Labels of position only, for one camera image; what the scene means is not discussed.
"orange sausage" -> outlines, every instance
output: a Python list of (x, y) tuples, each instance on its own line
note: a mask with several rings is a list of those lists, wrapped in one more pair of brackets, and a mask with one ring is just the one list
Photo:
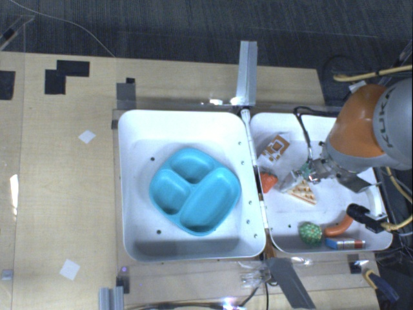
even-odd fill
[(343, 220), (338, 225), (326, 227), (324, 229), (325, 236), (337, 236), (343, 234), (353, 222), (353, 218), (351, 218), (348, 214), (346, 214)]
[(277, 176), (266, 172), (260, 172), (259, 177), (261, 178), (261, 185), (264, 193), (268, 193), (278, 181)]

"toy pizza slice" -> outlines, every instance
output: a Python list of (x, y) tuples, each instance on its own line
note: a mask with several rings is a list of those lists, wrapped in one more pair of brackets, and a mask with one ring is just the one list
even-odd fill
[(315, 205), (317, 203), (316, 196), (305, 180), (296, 185), (294, 188), (289, 189), (287, 193), (309, 204)]

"black connector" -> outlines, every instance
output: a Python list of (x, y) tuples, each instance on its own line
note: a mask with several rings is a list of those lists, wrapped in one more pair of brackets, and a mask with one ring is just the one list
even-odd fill
[(347, 214), (356, 222), (364, 224), (366, 226), (366, 229), (376, 234), (384, 231), (381, 223), (383, 223), (386, 218), (375, 220), (369, 216), (366, 216), (366, 214), (368, 213), (370, 213), (370, 210), (368, 210), (366, 207), (363, 207), (362, 205), (352, 203), (347, 207)]

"dark background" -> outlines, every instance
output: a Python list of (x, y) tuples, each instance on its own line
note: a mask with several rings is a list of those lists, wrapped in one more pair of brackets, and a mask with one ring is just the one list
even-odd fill
[[(332, 72), (387, 68), (412, 39), (413, 0), (15, 1), (87, 28), (117, 57), (238, 63), (239, 42), (254, 40), (259, 65), (317, 69), (328, 105), (342, 105), (348, 93)], [(0, 0), (0, 31), (32, 14)], [(25, 28), (6, 50), (109, 56), (72, 24), (37, 15)], [(411, 187), (411, 171), (399, 177)], [(403, 199), (391, 203), (399, 221), (411, 210)], [(391, 250), (405, 245), (411, 236), (396, 237)], [(413, 265), (404, 253), (379, 254), (382, 276), (402, 296), (394, 309), (413, 308)]]

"yellow cable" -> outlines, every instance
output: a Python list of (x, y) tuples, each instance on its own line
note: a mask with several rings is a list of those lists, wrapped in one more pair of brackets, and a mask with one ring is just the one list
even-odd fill
[[(399, 185), (399, 183), (397, 182), (396, 179), (394, 179), (394, 176), (392, 174), (392, 171), (390, 170), (389, 167), (386, 167), (386, 171), (388, 176), (390, 177), (390, 180), (392, 181), (393, 185), (395, 186), (395, 188), (406, 198), (407, 201), (409, 201), (410, 203), (412, 203), (412, 197), (409, 196)], [(402, 227), (410, 224), (413, 221), (413, 215), (410, 215), (409, 218), (407, 218), (405, 221), (399, 223), (399, 224), (391, 224), (388, 222), (382, 223), (381, 226), (382, 228), (384, 228), (387, 232), (391, 232), (391, 231), (396, 231), (398, 229), (401, 229)]]
[(395, 74), (396, 72), (410, 71), (412, 70), (412, 65), (404, 65), (402, 67), (390, 68), (380, 70), (379, 72), (369, 72), (368, 74), (362, 74), (357, 76), (347, 76), (347, 75), (334, 75), (335, 81), (360, 81), (368, 78), (386, 76), (389, 74)]

